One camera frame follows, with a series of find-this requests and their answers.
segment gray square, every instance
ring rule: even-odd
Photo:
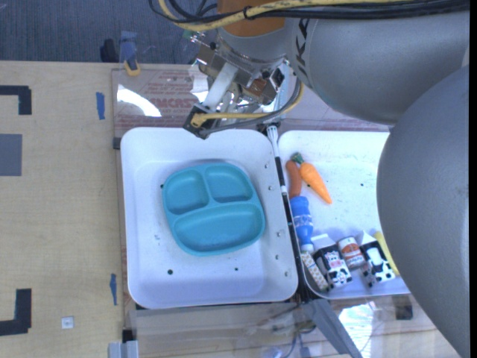
[[[0,176],[22,176],[21,134],[0,134]]]

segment white square marker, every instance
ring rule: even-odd
[[[69,317],[62,317],[61,318],[61,328],[62,329],[72,329],[75,327],[75,317],[72,315]]]

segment white tray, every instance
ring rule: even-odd
[[[306,184],[302,195],[309,200],[315,234],[358,236],[362,231],[381,230],[376,203],[376,175],[386,132],[364,131],[287,131],[279,138],[285,182],[285,163],[299,151],[312,163],[326,182],[333,203],[326,204]],[[408,294],[401,277],[369,288],[359,270],[352,270],[353,281],[330,292],[319,292],[311,276],[308,285],[321,297],[329,299],[360,298],[378,295]]]
[[[258,242],[210,257],[174,241],[162,209],[161,184],[173,172],[222,161],[255,186],[266,228]],[[181,128],[134,128],[121,140],[127,280],[133,300],[149,309],[284,301],[297,268],[272,147],[257,131],[231,130],[199,139]]]

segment wooden table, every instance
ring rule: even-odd
[[[0,357],[106,357],[108,344],[121,340],[125,282],[111,78],[116,67],[0,62],[0,85],[28,86],[32,93],[31,115],[19,115],[18,96],[0,95],[0,134],[22,138],[21,176],[0,176],[0,324],[18,318],[16,290],[31,289],[31,327],[27,333],[0,336]],[[104,95],[104,119],[98,115],[96,93]],[[361,303],[372,303],[375,314],[388,315],[373,324],[368,335],[373,356],[457,356],[414,300],[414,320],[408,323],[392,319],[390,298]],[[357,305],[335,302],[333,307],[343,314]],[[74,318],[74,327],[66,317]],[[181,317],[191,316],[172,317],[172,329],[156,325],[154,339],[170,340],[180,329]],[[218,330],[221,316],[216,320],[208,318]],[[283,340],[284,345],[290,342],[287,335]],[[332,354],[322,335],[304,340],[313,354]],[[236,356],[213,349],[194,352],[169,344],[167,355],[160,356]],[[240,357],[256,357],[260,351],[252,349]]]

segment cow print milk carton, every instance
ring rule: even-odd
[[[359,248],[366,260],[366,263],[360,268],[361,273],[369,287],[396,278],[396,274],[386,259],[378,240],[367,232],[363,232]]]
[[[350,283],[350,270],[339,251],[336,243],[324,233],[312,238],[316,252],[313,253],[313,259],[316,261],[318,268],[328,281],[329,288],[339,288]]]

